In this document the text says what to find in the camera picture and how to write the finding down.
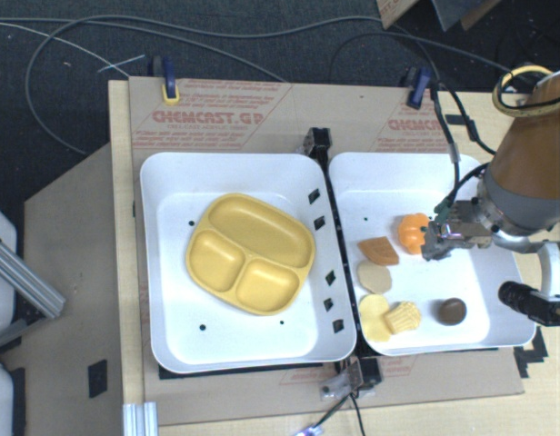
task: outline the table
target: table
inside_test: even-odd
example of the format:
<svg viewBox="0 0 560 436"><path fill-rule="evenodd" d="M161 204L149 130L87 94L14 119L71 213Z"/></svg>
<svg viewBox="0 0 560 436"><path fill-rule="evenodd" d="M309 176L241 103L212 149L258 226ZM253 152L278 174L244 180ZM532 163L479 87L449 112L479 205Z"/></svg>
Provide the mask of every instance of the table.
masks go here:
<svg viewBox="0 0 560 436"><path fill-rule="evenodd" d="M327 104L338 103L339 98L350 103L353 97L377 102L392 95L387 88L363 86L292 88L303 96L302 104L322 102L319 92L333 96ZM494 110L490 94L460 96L482 137L496 147L510 120ZM442 94L441 101L447 114L457 113L449 95ZM110 83L109 105L111 143L25 203L24 259L67 299L59 319L35 328L19 346L0 354L0 362L9 370L25 369L25 436L120 434L123 405L146 400L128 82ZM346 118L348 106L340 106ZM338 128L338 122L331 127ZM468 141L463 127L452 126L452 130L462 154L480 162L489 158ZM258 147L265 142L266 136L259 138ZM548 236L559 239L560 227ZM540 280L537 258L517 255L516 260L523 279L536 285ZM524 393L368 407L361 399L366 434L560 434L560 328L542 332L549 356L528 365L530 378L520 382ZM512 353L505 353L512 360ZM106 363L107 389L91 397L88 369L100 362ZM197 396L202 379L194 379ZM388 382L385 378L375 393L387 389ZM193 393L181 401L193 408L189 395ZM202 399L211 402L208 396ZM159 432L161 436L290 436L317 422L332 405L318 402L315 411L300 409L281 415L283 403L276 404L279 411L272 417L162 425ZM329 436L360 434L350 406L323 426Z"/></svg>
<svg viewBox="0 0 560 436"><path fill-rule="evenodd" d="M125 403L145 401L145 384L141 360L140 310L135 221L133 165L129 128L129 92L127 82L111 82L110 126L115 197L116 260ZM489 108L490 94L462 94L466 109L476 119L480 134L491 146L497 146L508 122ZM445 112L457 113L449 95L442 95ZM479 161L488 160L475 144L467 140L465 130L456 129L455 139L463 154ZM537 262L516 256L524 279L540 279ZM384 408L363 409L367 434L558 434L560 433L560 328L543 329L549 357L545 363L530 365L531 379L524 381L525 393L516 396L443 401ZM270 434L289 435L318 420L320 413L304 413L265 419L221 421L160 428L162 435ZM354 411L342 410L325 425L325 434L356 434Z"/></svg>

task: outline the white tray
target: white tray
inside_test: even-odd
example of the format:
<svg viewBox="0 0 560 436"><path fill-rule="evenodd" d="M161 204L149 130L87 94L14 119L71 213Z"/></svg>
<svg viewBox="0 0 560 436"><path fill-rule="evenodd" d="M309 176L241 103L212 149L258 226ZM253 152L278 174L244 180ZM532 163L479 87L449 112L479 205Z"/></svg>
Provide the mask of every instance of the white tray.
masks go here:
<svg viewBox="0 0 560 436"><path fill-rule="evenodd" d="M462 155L461 175L476 166ZM456 249L449 258L427 262L411 255L398 242L396 228L404 215L425 213L435 217L435 206L454 183L454 168L445 154L339 154L329 173L341 217L348 261L357 302L369 294L356 274L366 260L357 244L387 236L399 254L400 263L390 266L392 289L385 294L390 305L415 302L422 313L420 327L392 335L388 342L370 342L383 355L460 351L522 345L532 340L535 324L498 299L505 281L521 282L515 258L505 249ZM477 180L470 180L458 194L460 200L475 195ZM467 315L456 326L435 319L440 301L459 297Z"/></svg>
<svg viewBox="0 0 560 436"><path fill-rule="evenodd" d="M14 421L14 383L0 365L0 436L11 436Z"/></svg>
<svg viewBox="0 0 560 436"><path fill-rule="evenodd" d="M317 163L298 154L160 153L145 161L140 177L151 343L161 365L176 373L209 372L336 362L351 353L355 322ZM320 197L310 203L314 190ZM302 291L277 315L254 315L229 305L199 287L187 272L185 251L194 230L190 222L199 222L209 204L226 193L245 193L272 204L315 237L315 261ZM325 225L316 230L321 216ZM329 273L335 276L330 285L325 279ZM341 323L343 329L335 332Z"/></svg>

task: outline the black cable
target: black cable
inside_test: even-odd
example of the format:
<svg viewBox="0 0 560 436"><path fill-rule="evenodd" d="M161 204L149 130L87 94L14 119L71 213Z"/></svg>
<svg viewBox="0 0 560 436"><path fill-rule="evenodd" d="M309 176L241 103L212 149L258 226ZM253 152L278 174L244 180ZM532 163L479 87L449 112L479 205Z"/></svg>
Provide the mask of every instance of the black cable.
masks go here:
<svg viewBox="0 0 560 436"><path fill-rule="evenodd" d="M532 23L522 23L522 24L518 23L518 21L520 21L520 14L515 11L515 0L511 0L510 7L512 10L508 14L508 19L510 20L510 24L508 25L508 29L503 32L502 36L498 40L498 43L496 44L495 47L494 61L496 63L500 63L500 52L502 49L502 45L506 40L506 37L508 35L512 35L513 33L514 33L515 40L518 43L518 51L515 53L514 56L511 57L512 62L510 66L512 67L515 67L520 63L517 61L519 59L520 54L524 54L526 56L527 58L525 60L526 62L532 62L533 64L535 64L535 57L531 55L528 51L531 48L533 48L535 44L538 43L541 39L545 39L547 42L551 43L552 45L560 46L560 40L557 39L556 37L549 35L548 33L553 27L555 27L555 25L560 24L560 18L557 18L554 21L552 21L545 29L541 29L538 26L533 25ZM527 43L525 43L522 40L519 32L519 29L522 27L529 27L532 31L535 31L535 34L531 35L530 40ZM498 70L495 72L495 77L500 77Z"/></svg>
<svg viewBox="0 0 560 436"><path fill-rule="evenodd" d="M450 147L450 158L452 160L452 164L454 164L454 187L456 187L460 181L460 165L458 163L458 156L454 156L457 154L457 148L455 145L454 137L452 136L452 132L450 131L447 122L445 121L444 115L442 114L442 105L440 105L440 99L438 97L438 83L433 83L432 87L430 88L430 95L432 101L434 102L434 111L435 116L437 117L437 121L440 123L442 127L442 132L445 136L445 141L448 143Z"/></svg>
<svg viewBox="0 0 560 436"><path fill-rule="evenodd" d="M344 398L342 398L339 402L337 402L333 407L331 407L329 409L329 411L327 413L325 413L325 415L323 415L322 418L315 425L313 425L313 428L317 428L317 427L321 426L323 423L325 423L325 421L327 421L329 418L331 418L333 415L335 415L335 413L341 407L343 407L343 405L345 404L345 402L348 399L351 399L351 401L353 402L353 405L355 406L356 418L359 421L359 430L361 431L362 436L366 436L365 435L365 427L363 426L363 419L361 418L361 411L359 410L359 406L356 403L356 398L355 398L355 396L353 395L352 392L350 394L347 394Z"/></svg>
<svg viewBox="0 0 560 436"><path fill-rule="evenodd" d="M395 26L395 27L398 28L399 30L405 31L400 26ZM328 82L329 83L333 82L333 68L334 68L334 65L335 65L335 60L339 56L341 51L347 45L351 44L352 42L354 42L355 40L358 40L358 39L362 39L362 38L365 38L365 37L377 37L377 36L382 36L382 35L390 35L390 34L381 32L381 33L365 33L365 34L360 34L360 35L354 35L354 36L346 39L343 43L341 43L337 47L335 52L333 53L333 56L331 57L331 61L330 61L329 68L328 68ZM434 75L435 75L435 79L439 80L440 74L439 74L439 71L437 70L437 66L435 65L434 60L432 59L431 55L425 50L424 46L421 43L416 42L416 44L420 48L420 50L424 54L425 58L427 59L427 62L429 63L430 67L432 68L432 71L434 72Z"/></svg>
<svg viewBox="0 0 560 436"><path fill-rule="evenodd" d="M458 110L460 111L460 115L462 116L462 119L464 120L464 124L465 124L465 127L466 127L467 131L468 131L468 136L470 137L470 139L472 141L476 142L486 152L488 152L491 155L494 155L496 153L496 151L493 150L492 148L490 148L488 145L486 145L486 143L481 139L480 134L478 133L478 130L476 128L476 125L475 125L474 121L472 121L470 119L470 116L468 116L468 114L466 113L465 108L464 108L464 104L462 104L462 101L460 100L460 97L458 97L457 92L453 89L449 89L443 83L439 83L439 84L441 86L443 86L444 89L450 95L452 95L452 98L454 99L454 102L457 105Z"/></svg>
<svg viewBox="0 0 560 436"><path fill-rule="evenodd" d="M351 396L351 401L353 401L353 405L355 406L356 418L359 420L359 430L361 431L361 434L363 436L366 436L365 428L363 427L363 419L361 418L361 411L359 410L359 406L356 403L356 398L353 394L350 394L350 396Z"/></svg>
<svg viewBox="0 0 560 436"><path fill-rule="evenodd" d="M489 163L483 163L483 164L478 165L476 168L474 168L473 170L468 172L460 180L460 182L454 187L454 189L452 189L452 191L446 197L446 199L447 199L447 201L449 202L450 205L452 205L455 202L455 198L458 194L458 191L462 188L462 186L464 186L464 184L466 184L473 177L479 177L486 170L488 165L489 165Z"/></svg>
<svg viewBox="0 0 560 436"><path fill-rule="evenodd" d="M342 398L339 402L337 402L333 407L331 407L331 409L329 409L329 411L327 413L325 413L325 415L323 415L323 417L314 425L314 428L321 426L325 421L327 421L329 418L331 418L336 411L338 411L341 407L343 407L343 404L346 402L346 400L349 398L350 394L347 394L344 398Z"/></svg>
<svg viewBox="0 0 560 436"><path fill-rule="evenodd" d="M516 105L516 106L509 105L509 104L505 103L505 101L502 98L503 89L508 84L511 84L515 80L515 77L511 72L511 73L503 74L503 76L498 80L498 84L503 84L503 82L505 80L505 77L508 76L509 74L512 76L512 79L509 82L505 83L505 85L503 87L497 89L497 91L496 91L496 96L497 96L498 102L500 103L500 105L503 106L504 109L512 110L512 111L535 110L535 109L543 107L543 106L551 106L551 105L560 104L560 97L556 97L556 98L553 98L551 100L546 100L546 101L543 101L543 102L535 102L533 104L522 104L522 105Z"/></svg>

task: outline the metal bracket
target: metal bracket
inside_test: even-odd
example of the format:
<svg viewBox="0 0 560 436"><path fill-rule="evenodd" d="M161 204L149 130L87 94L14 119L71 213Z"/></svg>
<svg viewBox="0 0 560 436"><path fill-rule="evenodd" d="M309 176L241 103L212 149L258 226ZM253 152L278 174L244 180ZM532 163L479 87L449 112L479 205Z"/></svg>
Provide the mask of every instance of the metal bracket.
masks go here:
<svg viewBox="0 0 560 436"><path fill-rule="evenodd" d="M31 323L25 319L11 323L0 332L0 347L21 336L23 332L42 320L53 320L62 314L65 298L30 270L21 258L1 242L1 239L0 277L44 315L43 319Z"/></svg>
<svg viewBox="0 0 560 436"><path fill-rule="evenodd" d="M156 402L144 404L126 403L123 405L124 436L158 436L159 422Z"/></svg>
<svg viewBox="0 0 560 436"><path fill-rule="evenodd" d="M323 401L343 399L363 385L360 361L347 366L339 374L320 383L320 396Z"/></svg>
<svg viewBox="0 0 560 436"><path fill-rule="evenodd" d="M533 348L525 349L522 346L514 348L516 366L521 378L529 378L528 364L543 363L545 358L549 356L546 351L545 340L541 328L536 328L536 334L532 341Z"/></svg>

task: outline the yellow cable loop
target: yellow cable loop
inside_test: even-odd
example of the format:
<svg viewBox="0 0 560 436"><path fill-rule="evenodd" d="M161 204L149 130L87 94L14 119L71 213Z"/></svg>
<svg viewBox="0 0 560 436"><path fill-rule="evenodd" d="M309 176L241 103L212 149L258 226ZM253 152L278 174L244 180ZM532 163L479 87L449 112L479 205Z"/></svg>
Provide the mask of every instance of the yellow cable loop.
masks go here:
<svg viewBox="0 0 560 436"><path fill-rule="evenodd" d="M495 105L496 109L501 113L512 116L514 118L525 116L540 116L542 114L548 114L560 109L560 99L558 102L553 104L538 104L536 108L533 108L532 105L529 105L526 108L515 108L513 106L505 104L500 98L500 92L505 88L507 84L512 83L517 76L524 73L541 73L544 75L550 75L553 72L544 68L543 66L530 64L528 66L521 66L512 70L510 73L504 74L498 80L498 83L496 83L496 86L492 91L492 102Z"/></svg>

